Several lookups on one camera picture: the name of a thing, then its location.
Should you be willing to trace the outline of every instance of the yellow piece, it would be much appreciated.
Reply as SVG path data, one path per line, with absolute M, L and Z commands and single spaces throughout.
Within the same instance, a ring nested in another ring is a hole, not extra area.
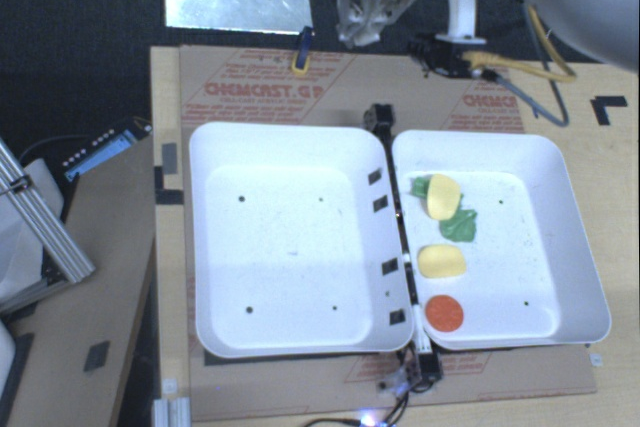
M 302 77 L 303 75 L 306 75 L 307 72 L 309 71 L 309 61 L 311 61 L 311 58 L 307 55 L 307 58 L 304 61 L 304 66 L 302 68 L 297 68 L 296 62 L 298 61 L 299 53 L 300 52 L 295 52 L 293 54 L 293 59 L 291 60 L 291 71 L 294 73 L 294 75 L 297 75 L 298 77 Z
M 547 70 L 541 70 L 528 64 L 521 63 L 520 61 L 515 61 L 513 59 L 502 57 L 498 54 L 491 54 L 489 52 L 467 51 L 462 54 L 462 59 L 464 59 L 465 61 L 469 61 L 469 67 L 472 70 L 475 70 L 476 68 L 484 68 L 486 66 L 505 66 L 507 68 L 522 70 L 526 73 L 537 75 L 538 77 L 542 77 L 548 80 L 555 80 L 556 82 L 574 82 L 577 78 L 576 72 L 573 71 L 571 67 L 565 62 L 565 60 L 553 46 L 553 43 L 551 43 L 551 41 L 548 39 L 547 35 L 545 34 L 544 27 L 542 26 L 542 22 L 538 17 L 538 13 L 533 8 L 533 6 L 529 6 L 527 8 L 527 13 L 529 15 L 529 19 L 531 20 L 531 24 L 533 25 L 536 36 L 538 36 L 538 40 L 540 40 L 540 44 L 547 51 L 547 54 L 549 54 L 553 62 L 556 63 L 560 67 L 560 69 L 565 72 L 566 75 L 559 75 Z
M 448 278 L 464 274 L 467 264 L 456 246 L 435 244 L 420 250 L 418 269 L 425 278 Z
M 460 205 L 460 185 L 445 175 L 433 175 L 427 190 L 427 214 L 436 221 L 451 219 Z

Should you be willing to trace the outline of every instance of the table surface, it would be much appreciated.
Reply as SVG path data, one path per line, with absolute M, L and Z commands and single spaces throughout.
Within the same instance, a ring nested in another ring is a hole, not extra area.
M 154 48 L 151 54 L 154 115 L 154 162 L 162 162 L 163 141 L 180 141 L 179 51 Z M 536 119 L 520 103 L 527 133 L 555 142 L 564 154 L 575 196 L 612 316 L 609 336 L 592 347 L 602 358 L 595 368 L 595 395 L 409 407 L 400 425 L 583 426 L 637 425 L 640 418 L 640 317 L 638 255 L 638 79 L 605 65 L 574 66 L 578 80 L 561 85 L 571 125 L 559 128 Z M 543 105 L 554 105 L 544 81 L 512 72 L 514 83 Z M 610 125 L 600 125 L 591 100 L 623 96 L 626 108 L 609 107 Z M 165 188 L 182 189 L 181 166 L 165 176 Z M 177 391 L 189 395 L 183 212 L 179 205 L 156 209 L 161 378 L 175 379 Z M 354 418 L 354 412 L 336 418 Z M 301 426 L 318 415 L 197 423 L 198 427 Z

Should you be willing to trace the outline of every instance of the tray hinge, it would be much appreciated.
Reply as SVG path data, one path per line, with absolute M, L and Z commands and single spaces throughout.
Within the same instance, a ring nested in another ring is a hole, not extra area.
M 393 205 L 396 213 L 396 221 L 398 222 L 398 233 L 400 235 L 400 245 L 402 247 L 404 270 L 407 278 L 407 286 L 409 288 L 409 299 L 411 300 L 414 325 L 416 326 L 413 334 L 413 341 L 418 354 L 430 354 L 433 352 L 431 340 L 421 328 L 422 311 L 420 309 L 416 282 L 413 276 L 409 242 L 407 240 L 407 232 L 404 227 L 402 203 L 400 203 L 400 191 L 398 189 L 396 167 L 393 162 L 393 153 L 391 151 L 391 143 L 393 141 L 393 137 L 391 136 L 391 127 L 395 123 L 393 105 L 379 103 L 373 104 L 369 110 L 364 113 L 363 123 L 364 128 L 375 135 L 384 147 L 384 153 L 387 159 L 387 168 L 389 170 L 389 181 L 391 182 L 391 192 L 393 194 Z

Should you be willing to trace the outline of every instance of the black tape mark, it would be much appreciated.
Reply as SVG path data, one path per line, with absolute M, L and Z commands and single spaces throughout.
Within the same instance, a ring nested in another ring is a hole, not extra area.
M 184 205 L 184 192 L 178 189 L 164 188 L 164 172 L 162 166 L 153 168 L 156 189 L 156 205 Z
M 596 96 L 591 100 L 591 106 L 598 120 L 598 125 L 611 125 L 607 115 L 607 107 L 627 107 L 627 99 L 624 96 Z
M 382 196 L 373 202 L 373 211 L 377 212 L 389 206 L 389 198 Z
M 175 175 L 178 172 L 178 145 L 168 143 L 162 145 L 162 172 Z
M 384 262 L 382 264 L 382 275 L 386 276 L 387 274 L 398 270 L 398 259 L 394 258 L 393 260 L 389 260 L 388 262 Z
M 87 354 L 87 359 L 84 362 L 85 372 L 91 372 L 105 365 L 110 344 L 110 342 L 106 341 L 92 345 L 89 348 L 89 354 Z
M 382 178 L 382 170 L 376 169 L 373 173 L 369 175 L 369 185 L 373 185 L 381 178 Z
M 405 322 L 407 320 L 407 317 L 404 314 L 404 310 L 396 310 L 396 311 L 392 311 L 389 314 L 389 325 L 393 326 L 394 324 L 400 324 L 402 322 Z

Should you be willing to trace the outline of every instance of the white bracket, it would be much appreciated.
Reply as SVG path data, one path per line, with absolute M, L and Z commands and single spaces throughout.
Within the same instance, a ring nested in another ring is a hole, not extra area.
M 191 405 L 189 397 L 175 400 L 153 401 L 154 427 L 191 427 Z
M 476 0 L 449 0 L 449 31 L 436 37 L 451 43 L 483 45 L 487 42 L 475 33 Z

